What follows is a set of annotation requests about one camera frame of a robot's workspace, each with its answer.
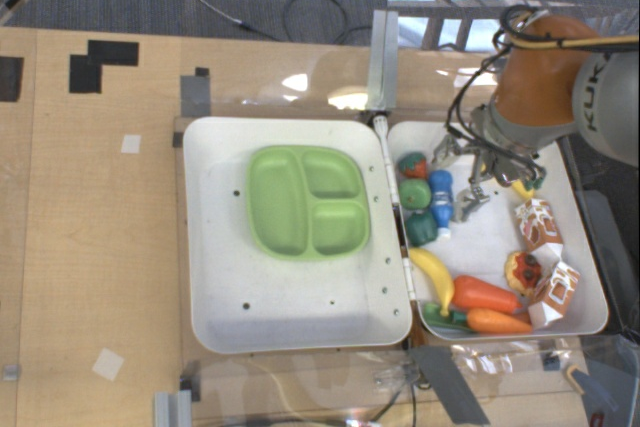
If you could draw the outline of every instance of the brown carton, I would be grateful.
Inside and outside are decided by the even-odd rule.
[[[516,217],[527,251],[550,271],[560,261],[564,247],[551,206],[543,199],[532,198],[516,208]]]
[[[538,283],[528,308],[534,329],[546,327],[565,316],[579,280],[578,271],[559,262],[551,276]]]

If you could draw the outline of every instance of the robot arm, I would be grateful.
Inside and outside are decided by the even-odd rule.
[[[449,134],[434,156],[435,167],[458,155],[475,156],[469,191],[457,209],[460,221],[489,200],[482,181],[495,178],[508,187],[521,180],[538,188],[546,175],[535,163],[538,150],[571,133],[638,166],[638,38],[601,38],[579,20],[540,16],[527,6],[509,8],[501,22],[494,44],[502,49],[479,70],[510,54],[496,91],[465,123],[459,105],[472,77],[449,110]],[[503,34],[506,41],[499,39]],[[454,112],[462,130],[451,125]]]

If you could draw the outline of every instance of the wooden table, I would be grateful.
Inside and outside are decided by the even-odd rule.
[[[104,66],[102,94],[70,94],[69,56],[90,39],[138,42],[138,66]],[[366,351],[228,358],[199,346],[181,307],[172,146],[180,77],[196,67],[209,68],[213,114],[353,119],[327,96],[366,85],[368,49],[0,29],[0,55],[25,60],[20,100],[0,103],[0,365],[21,367],[0,382],[0,425],[151,426],[154,393],[177,391],[192,360],[203,370],[196,425],[243,408],[366,417],[385,403],[371,378],[384,365]],[[396,119],[441,119],[458,70],[479,60],[402,51]],[[300,74],[306,91],[283,87]],[[467,107],[489,92],[472,88]],[[140,136],[138,153],[122,152],[126,135]],[[92,370],[105,348],[124,358],[113,381]],[[579,396],[531,358],[521,371],[467,375],[492,424],[532,424],[524,411],[544,404],[540,423],[583,425]],[[449,425],[433,392],[418,401],[429,425]],[[408,394],[399,402],[390,424],[411,415]]]

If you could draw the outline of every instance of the water bottle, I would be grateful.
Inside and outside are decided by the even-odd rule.
[[[449,221],[453,217],[453,176],[449,171],[438,169],[429,175],[431,188],[431,206],[429,209],[438,225],[438,239],[451,238]]]

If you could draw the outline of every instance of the white bottle cap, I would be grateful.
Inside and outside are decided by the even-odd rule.
[[[438,239],[447,240],[451,238],[451,230],[449,228],[438,228]]]

